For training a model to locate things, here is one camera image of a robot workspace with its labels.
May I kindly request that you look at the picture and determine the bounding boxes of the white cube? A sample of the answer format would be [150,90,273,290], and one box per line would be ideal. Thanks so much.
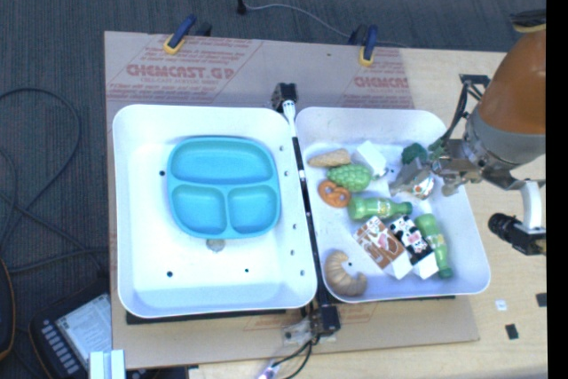
[354,139,388,177]

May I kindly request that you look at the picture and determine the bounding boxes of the green bottle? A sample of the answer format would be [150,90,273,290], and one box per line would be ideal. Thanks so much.
[346,195,414,223]
[414,212,455,280]

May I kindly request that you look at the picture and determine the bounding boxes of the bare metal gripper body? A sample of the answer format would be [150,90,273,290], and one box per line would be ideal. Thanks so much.
[431,138,485,186]

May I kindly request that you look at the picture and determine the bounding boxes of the white plastic tray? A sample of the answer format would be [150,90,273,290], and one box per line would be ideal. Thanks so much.
[111,103,319,320]
[294,106,492,304]

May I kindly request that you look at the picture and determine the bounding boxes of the black cylinder on white bracket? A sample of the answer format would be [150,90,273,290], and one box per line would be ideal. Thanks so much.
[487,179,548,257]

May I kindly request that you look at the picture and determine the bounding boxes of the green broccoli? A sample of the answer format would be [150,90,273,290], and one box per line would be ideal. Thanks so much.
[400,142,430,166]

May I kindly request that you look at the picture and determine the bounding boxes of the tan croissant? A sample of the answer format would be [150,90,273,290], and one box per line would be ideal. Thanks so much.
[323,249,369,298]

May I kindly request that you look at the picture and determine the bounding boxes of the brown cardboard board, red print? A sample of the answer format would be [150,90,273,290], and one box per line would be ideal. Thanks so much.
[103,30,481,370]

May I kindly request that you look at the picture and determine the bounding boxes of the orange pretzel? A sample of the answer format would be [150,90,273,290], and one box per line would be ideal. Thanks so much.
[317,178,353,209]

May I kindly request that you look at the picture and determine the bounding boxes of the small white printed can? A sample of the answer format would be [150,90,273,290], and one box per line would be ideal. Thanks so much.
[411,172,437,201]

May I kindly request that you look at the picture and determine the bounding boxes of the tan biscuit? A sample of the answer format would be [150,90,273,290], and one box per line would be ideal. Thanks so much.
[306,147,352,169]

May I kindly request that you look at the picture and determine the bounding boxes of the black and white cow carton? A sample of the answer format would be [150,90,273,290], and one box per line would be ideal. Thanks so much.
[389,214,441,281]

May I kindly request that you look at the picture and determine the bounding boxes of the brown and white carton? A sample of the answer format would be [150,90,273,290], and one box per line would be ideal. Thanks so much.
[352,215,414,281]

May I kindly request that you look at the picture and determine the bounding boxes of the blue divided plate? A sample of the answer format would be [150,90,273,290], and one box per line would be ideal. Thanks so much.
[166,136,282,240]

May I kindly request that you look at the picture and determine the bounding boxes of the black block with thin wires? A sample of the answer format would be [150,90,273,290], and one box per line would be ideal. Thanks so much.
[309,304,343,336]
[271,82,299,110]

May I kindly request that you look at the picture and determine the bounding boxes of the green grapes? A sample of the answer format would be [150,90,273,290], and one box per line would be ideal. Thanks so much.
[327,163,374,193]

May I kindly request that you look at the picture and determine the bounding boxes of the thin black and white rod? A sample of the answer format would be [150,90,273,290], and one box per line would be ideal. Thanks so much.
[281,99,332,308]

